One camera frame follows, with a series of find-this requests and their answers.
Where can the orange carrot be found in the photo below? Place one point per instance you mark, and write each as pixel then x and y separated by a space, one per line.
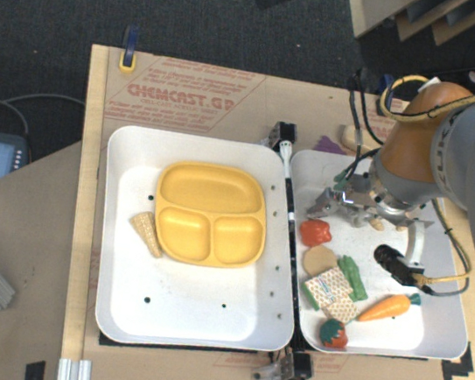
pixel 385 308

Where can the white plastic tray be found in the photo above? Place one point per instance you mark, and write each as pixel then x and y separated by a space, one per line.
pixel 185 305
pixel 416 326

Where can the thin black and white rod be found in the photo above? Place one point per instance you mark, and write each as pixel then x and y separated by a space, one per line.
pixel 291 237

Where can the beige patterned cracker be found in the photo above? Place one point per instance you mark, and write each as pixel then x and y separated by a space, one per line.
pixel 342 310

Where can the black cylinder on white bracket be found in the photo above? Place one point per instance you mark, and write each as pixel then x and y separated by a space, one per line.
pixel 391 258

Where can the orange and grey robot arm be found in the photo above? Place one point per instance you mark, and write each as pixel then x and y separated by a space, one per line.
pixel 470 144

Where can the small beige toy food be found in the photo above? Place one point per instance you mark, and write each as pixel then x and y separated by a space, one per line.
pixel 377 224

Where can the tan round biscuit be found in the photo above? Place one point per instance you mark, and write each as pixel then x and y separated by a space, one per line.
pixel 319 260

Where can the red strawberry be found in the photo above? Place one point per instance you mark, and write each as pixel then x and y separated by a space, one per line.
pixel 334 334

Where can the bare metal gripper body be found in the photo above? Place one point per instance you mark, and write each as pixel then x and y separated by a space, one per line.
pixel 387 208

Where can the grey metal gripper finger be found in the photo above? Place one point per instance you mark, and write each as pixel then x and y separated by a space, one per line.
pixel 359 219
pixel 321 205

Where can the red bell pepper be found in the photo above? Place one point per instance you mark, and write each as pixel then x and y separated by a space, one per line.
pixel 315 233

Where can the white and green patterned carton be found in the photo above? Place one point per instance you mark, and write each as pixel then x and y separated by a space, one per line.
pixel 327 287

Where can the brown cardboard board red print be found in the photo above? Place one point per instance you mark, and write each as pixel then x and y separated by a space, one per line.
pixel 180 96

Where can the yellow divided plate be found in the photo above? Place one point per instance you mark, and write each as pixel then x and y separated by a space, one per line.
pixel 209 213

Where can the beige toy bread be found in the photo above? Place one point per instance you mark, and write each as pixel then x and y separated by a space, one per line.
pixel 351 137

